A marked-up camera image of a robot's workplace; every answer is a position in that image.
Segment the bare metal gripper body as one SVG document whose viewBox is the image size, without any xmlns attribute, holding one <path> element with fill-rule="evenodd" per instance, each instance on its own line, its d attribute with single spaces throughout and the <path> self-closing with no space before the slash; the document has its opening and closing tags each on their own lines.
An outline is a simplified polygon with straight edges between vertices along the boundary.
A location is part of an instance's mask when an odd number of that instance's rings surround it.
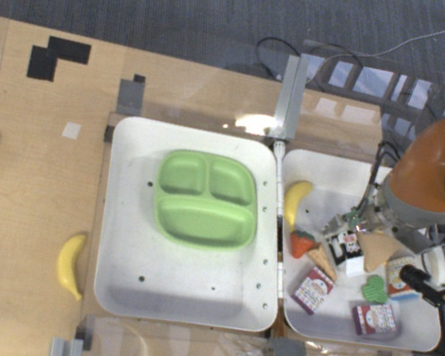
<svg viewBox="0 0 445 356">
<path fill-rule="evenodd" d="M 340 233 L 390 233 L 392 224 L 387 221 L 377 205 L 364 202 L 359 206 L 351 207 L 346 212 L 334 215 L 322 228 L 326 237 L 334 237 Z"/>
</svg>

